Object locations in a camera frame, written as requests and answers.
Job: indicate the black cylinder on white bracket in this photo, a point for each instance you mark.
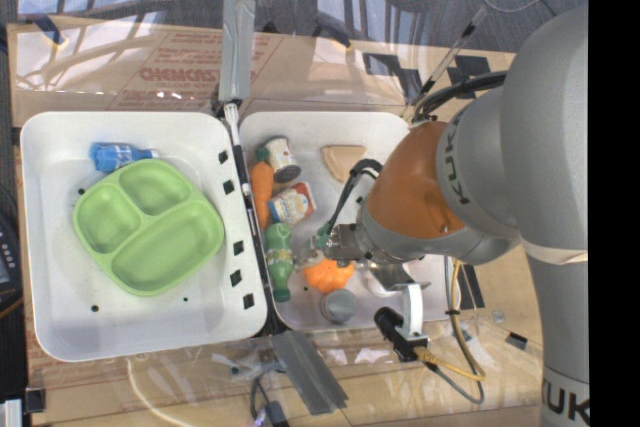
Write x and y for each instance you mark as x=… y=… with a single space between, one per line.
x=400 y=332

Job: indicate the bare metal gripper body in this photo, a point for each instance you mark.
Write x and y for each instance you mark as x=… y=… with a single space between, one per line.
x=346 y=242

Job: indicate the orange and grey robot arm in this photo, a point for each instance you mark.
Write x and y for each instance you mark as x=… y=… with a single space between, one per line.
x=500 y=175

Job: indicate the blue plastic bottle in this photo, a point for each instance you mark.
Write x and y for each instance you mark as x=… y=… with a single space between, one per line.
x=112 y=156

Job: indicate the tan bread slice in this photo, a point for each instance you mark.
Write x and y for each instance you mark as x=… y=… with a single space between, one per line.
x=342 y=160

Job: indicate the orange carrot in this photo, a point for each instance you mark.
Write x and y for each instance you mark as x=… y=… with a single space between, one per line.
x=262 y=187

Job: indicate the orange pumpkin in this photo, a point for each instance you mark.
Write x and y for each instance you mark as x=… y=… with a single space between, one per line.
x=327 y=276

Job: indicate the brown cardboard board red print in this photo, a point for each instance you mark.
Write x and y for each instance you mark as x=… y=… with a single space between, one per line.
x=350 y=80

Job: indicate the white plastic tray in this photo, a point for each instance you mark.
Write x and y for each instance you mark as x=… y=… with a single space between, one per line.
x=60 y=235
x=320 y=127

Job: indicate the white can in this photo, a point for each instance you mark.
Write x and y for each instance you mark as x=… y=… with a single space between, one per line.
x=281 y=159

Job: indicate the thin black and white rod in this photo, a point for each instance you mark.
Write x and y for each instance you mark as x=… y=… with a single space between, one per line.
x=243 y=170

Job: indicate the green divided plate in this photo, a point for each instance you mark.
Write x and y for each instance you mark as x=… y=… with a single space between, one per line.
x=150 y=225

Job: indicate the green bottle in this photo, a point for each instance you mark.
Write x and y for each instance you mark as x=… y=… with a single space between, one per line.
x=279 y=255

